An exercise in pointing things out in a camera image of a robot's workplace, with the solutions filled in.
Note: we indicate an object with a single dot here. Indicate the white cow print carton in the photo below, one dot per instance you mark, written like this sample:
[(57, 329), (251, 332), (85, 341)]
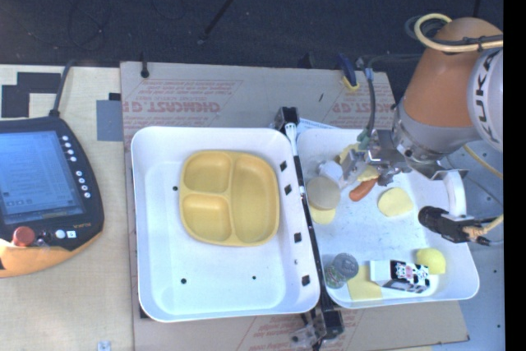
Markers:
[(404, 273)]

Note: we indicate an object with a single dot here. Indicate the yellow divided plate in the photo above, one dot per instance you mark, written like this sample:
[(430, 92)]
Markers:
[(250, 197)]

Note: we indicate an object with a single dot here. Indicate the grey small can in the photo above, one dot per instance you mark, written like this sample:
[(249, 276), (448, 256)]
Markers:
[(346, 265)]

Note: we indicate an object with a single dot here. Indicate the white plastic tray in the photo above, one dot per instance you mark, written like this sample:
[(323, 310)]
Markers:
[(370, 234), (222, 283)]

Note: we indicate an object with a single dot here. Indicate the thin black and white rod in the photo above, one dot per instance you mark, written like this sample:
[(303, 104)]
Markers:
[(304, 193)]

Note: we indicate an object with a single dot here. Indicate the yellow round potato slice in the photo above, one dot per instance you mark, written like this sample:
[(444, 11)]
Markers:
[(394, 202)]

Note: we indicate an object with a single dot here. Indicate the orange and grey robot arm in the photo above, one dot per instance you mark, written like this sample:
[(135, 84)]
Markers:
[(439, 90)]

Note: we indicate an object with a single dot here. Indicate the orange sausage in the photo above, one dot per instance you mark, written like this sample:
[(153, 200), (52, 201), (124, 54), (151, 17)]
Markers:
[(361, 190)]

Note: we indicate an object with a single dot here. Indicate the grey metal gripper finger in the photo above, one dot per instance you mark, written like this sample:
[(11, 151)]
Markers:
[(391, 176), (352, 166)]

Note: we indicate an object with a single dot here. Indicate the yellow wavy toy piece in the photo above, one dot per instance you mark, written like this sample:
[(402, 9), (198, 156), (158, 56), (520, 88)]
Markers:
[(367, 176)]

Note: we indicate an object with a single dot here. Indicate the clear green small can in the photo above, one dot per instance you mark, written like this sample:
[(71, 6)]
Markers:
[(333, 278)]

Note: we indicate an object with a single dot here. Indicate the white paper sheet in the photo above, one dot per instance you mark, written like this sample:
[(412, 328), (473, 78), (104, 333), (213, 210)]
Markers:
[(316, 124)]

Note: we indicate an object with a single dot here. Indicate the pale yellow flat disc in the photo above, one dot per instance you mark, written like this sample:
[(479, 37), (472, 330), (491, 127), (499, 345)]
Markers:
[(324, 216)]

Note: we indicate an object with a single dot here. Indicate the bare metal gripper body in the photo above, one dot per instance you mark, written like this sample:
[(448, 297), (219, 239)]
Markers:
[(384, 150)]

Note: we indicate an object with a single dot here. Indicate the black cylinder on white bracket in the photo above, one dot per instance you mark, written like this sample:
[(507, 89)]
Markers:
[(446, 220)]

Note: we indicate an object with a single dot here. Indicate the brown cardboard board red print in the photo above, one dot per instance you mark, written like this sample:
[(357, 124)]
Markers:
[(230, 100)]

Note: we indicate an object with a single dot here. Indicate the yellow lemon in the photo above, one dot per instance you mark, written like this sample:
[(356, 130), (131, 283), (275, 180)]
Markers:
[(431, 261)]

